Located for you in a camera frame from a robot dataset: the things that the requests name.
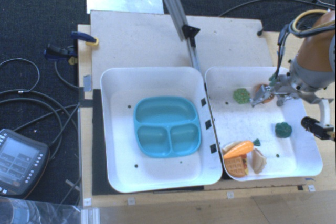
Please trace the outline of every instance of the dark carpet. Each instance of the dark carpet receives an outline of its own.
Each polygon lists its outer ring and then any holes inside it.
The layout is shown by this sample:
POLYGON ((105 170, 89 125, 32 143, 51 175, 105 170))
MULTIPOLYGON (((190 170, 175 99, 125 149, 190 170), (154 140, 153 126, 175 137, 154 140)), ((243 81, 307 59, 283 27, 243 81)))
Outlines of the dark carpet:
MULTIPOLYGON (((186 14, 218 16, 251 0, 181 1, 186 14)), ((322 1, 335 5, 335 0, 322 1)), ((311 8, 315 7, 293 1, 271 0, 246 5, 229 12, 226 16, 260 19, 266 31, 280 31, 284 24, 311 8)), ((53 63, 44 58, 43 51, 48 44, 62 48, 73 45, 70 32, 76 30, 78 24, 88 23, 86 0, 0 0, 0 62, 12 58, 25 58, 34 62, 41 73, 41 80, 35 91, 53 97, 63 106, 77 104, 78 92, 65 86, 58 79, 53 63)), ((76 65, 71 66, 66 61, 59 63, 60 73, 71 83, 77 81, 76 70, 76 65)), ((3 92, 11 89, 29 89, 35 83, 37 75, 34 67, 25 62, 10 62, 0 67, 0 78, 0 92, 3 92)), ((25 95, 47 101, 33 93, 25 95)), ((0 101, 20 97, 22 96, 17 93, 0 94, 0 101)), ((0 129, 15 129, 47 112, 47 109, 34 103, 2 104, 0 129)), ((54 117, 20 130, 21 134, 45 143, 50 143, 58 132, 59 126, 54 117)), ((77 132, 72 125, 68 125, 55 160, 50 162, 43 178, 28 199, 61 202, 70 189, 65 180, 75 182, 79 178, 78 162, 77 132)), ((74 204, 77 198, 78 193, 73 191, 65 203, 74 204)))

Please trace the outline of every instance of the yellow cable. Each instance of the yellow cable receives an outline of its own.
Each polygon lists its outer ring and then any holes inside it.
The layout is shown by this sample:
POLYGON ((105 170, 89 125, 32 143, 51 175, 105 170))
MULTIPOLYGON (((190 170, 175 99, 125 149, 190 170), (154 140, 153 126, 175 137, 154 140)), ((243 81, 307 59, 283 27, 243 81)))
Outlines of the yellow cable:
POLYGON ((316 26, 310 28, 309 30, 321 28, 321 27, 324 27, 324 26, 334 25, 335 23, 336 23, 336 20, 331 20, 330 22, 326 22, 326 23, 323 23, 323 24, 320 24, 320 25, 316 25, 316 26))
POLYGON ((306 12, 301 13, 298 17, 295 18, 295 20, 294 20, 294 22, 293 22, 293 24, 292 24, 292 28, 293 28, 293 30, 294 30, 295 32, 303 32, 303 31, 300 31, 300 30, 298 30, 298 29, 296 28, 296 24, 298 23, 298 21, 299 21, 300 19, 306 17, 306 16, 309 15, 309 14, 313 14, 313 13, 323 13, 323 14, 325 14, 325 13, 327 13, 327 11, 326 11, 326 10, 323 10, 323 9, 311 9, 311 10, 308 10, 308 11, 306 11, 306 12))

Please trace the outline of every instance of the black clamp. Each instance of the black clamp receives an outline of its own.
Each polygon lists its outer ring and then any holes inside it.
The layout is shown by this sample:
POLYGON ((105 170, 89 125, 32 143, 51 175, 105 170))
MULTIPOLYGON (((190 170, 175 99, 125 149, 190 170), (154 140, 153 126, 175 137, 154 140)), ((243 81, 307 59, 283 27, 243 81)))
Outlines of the black clamp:
POLYGON ((69 60, 71 57, 77 57, 77 53, 72 48, 62 49, 48 44, 44 51, 44 57, 51 61, 69 60))

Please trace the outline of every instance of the yellow clamp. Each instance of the yellow clamp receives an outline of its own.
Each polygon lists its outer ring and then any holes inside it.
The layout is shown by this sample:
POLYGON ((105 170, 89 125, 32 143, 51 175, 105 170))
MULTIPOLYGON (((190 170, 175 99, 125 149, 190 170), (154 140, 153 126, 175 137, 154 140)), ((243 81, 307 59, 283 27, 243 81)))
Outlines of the yellow clamp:
POLYGON ((96 38, 96 37, 95 37, 95 39, 96 39, 96 42, 88 42, 88 41, 86 41, 85 44, 88 45, 88 46, 96 47, 96 46, 99 45, 99 39, 96 38))

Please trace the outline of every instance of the white platform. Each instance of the white platform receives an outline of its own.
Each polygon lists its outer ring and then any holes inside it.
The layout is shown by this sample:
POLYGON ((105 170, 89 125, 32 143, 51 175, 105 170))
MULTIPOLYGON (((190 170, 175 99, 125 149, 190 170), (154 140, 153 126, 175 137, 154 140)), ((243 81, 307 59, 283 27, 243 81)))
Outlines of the white platform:
MULTIPOLYGON (((272 66, 259 20, 188 16, 200 28, 196 46, 201 73, 213 66, 272 66)), ((93 88, 103 72, 114 67, 190 66, 186 41, 180 41, 170 15, 91 12, 93 88)))

